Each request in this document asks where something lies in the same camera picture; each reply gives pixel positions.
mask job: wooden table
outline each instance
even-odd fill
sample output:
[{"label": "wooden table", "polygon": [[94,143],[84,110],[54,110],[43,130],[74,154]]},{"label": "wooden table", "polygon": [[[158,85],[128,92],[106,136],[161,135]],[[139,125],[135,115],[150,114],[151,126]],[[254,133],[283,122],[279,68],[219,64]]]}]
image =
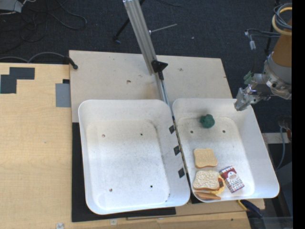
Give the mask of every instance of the wooden table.
[{"label": "wooden table", "polygon": [[[86,59],[84,53],[71,52],[70,56],[73,56],[73,60],[80,69],[84,67],[81,60]],[[163,62],[170,60],[173,63],[175,59],[160,56],[159,60]],[[220,75],[217,77],[225,79],[224,85],[227,85],[221,61],[206,59],[205,62],[206,65],[202,67],[209,68],[213,65],[213,74],[218,69],[216,74]],[[120,218],[72,222],[71,124],[73,108],[75,108],[73,95],[78,95],[74,92],[77,81],[71,82],[71,107],[57,107],[56,84],[61,84],[63,79],[70,79],[71,66],[0,63],[0,75],[10,74],[10,67],[35,68],[35,78],[33,80],[17,79],[16,93],[0,94],[1,228],[251,228],[246,212],[236,201],[188,203],[177,207],[175,216],[163,218]],[[164,70],[164,76],[168,79],[167,91],[172,102],[178,95],[171,94],[173,91],[173,85],[170,83],[171,70],[185,74],[190,72],[187,68],[182,68],[183,71],[181,71],[179,66],[166,70]],[[211,73],[207,73],[201,79],[205,81]],[[228,85],[221,94],[222,97],[232,97]],[[254,199],[251,202],[264,209],[263,199]]]}]

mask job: black tripod leg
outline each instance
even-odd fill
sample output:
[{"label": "black tripod leg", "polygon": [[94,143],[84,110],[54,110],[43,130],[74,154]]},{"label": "black tripod leg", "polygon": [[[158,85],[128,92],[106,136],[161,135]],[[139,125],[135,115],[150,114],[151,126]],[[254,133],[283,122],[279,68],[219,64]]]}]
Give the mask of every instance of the black tripod leg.
[{"label": "black tripod leg", "polygon": [[[140,5],[142,5],[142,3],[144,3],[145,0],[141,0],[140,1]],[[129,19],[127,19],[124,23],[124,25],[122,25],[122,27],[119,29],[119,31],[113,36],[113,40],[118,42],[118,43],[121,43],[118,38],[119,38],[119,35],[121,34],[121,32],[125,29],[126,25],[128,25],[128,23],[130,22]]]},{"label": "black tripod leg", "polygon": [[[275,0],[275,4],[274,4],[274,7],[278,6],[280,4],[280,0]],[[271,25],[271,28],[270,28],[270,32],[273,32],[273,26]],[[271,38],[268,38],[268,41],[267,41],[267,45],[266,45],[266,49],[265,49],[265,54],[268,56],[269,55],[269,47],[270,47],[270,43],[271,43]]]}]

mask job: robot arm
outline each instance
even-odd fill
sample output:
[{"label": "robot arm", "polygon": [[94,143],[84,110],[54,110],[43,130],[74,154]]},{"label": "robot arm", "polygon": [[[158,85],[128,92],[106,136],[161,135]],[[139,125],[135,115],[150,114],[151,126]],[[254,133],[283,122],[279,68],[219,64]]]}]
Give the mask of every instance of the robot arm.
[{"label": "robot arm", "polygon": [[[292,9],[292,4],[284,4],[278,12],[289,9]],[[274,15],[272,25],[281,35],[264,63],[263,73],[254,74],[245,89],[239,88],[234,103],[237,111],[261,100],[269,100],[272,95],[292,99],[292,19],[287,24],[289,29],[281,30]]]}]

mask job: black bracket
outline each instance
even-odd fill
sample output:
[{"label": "black bracket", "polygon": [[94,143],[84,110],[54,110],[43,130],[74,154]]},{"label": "black bracket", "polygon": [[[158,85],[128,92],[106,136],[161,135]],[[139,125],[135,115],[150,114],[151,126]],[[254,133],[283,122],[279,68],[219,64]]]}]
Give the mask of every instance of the black bracket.
[{"label": "black bracket", "polygon": [[161,80],[164,80],[164,76],[163,76],[162,71],[166,68],[167,65],[168,65],[168,63],[160,62],[160,61],[157,61],[157,60],[152,61],[153,71],[155,73],[158,73],[159,78]]}]

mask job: red and white box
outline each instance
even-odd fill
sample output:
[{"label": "red and white box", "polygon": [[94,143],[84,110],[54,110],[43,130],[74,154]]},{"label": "red and white box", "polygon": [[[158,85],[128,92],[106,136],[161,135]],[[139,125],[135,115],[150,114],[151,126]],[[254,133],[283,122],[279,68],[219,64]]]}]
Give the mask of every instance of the red and white box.
[{"label": "red and white box", "polygon": [[230,189],[231,193],[244,187],[242,180],[239,178],[236,170],[233,166],[229,166],[219,172],[221,177],[224,179],[225,184]]}]

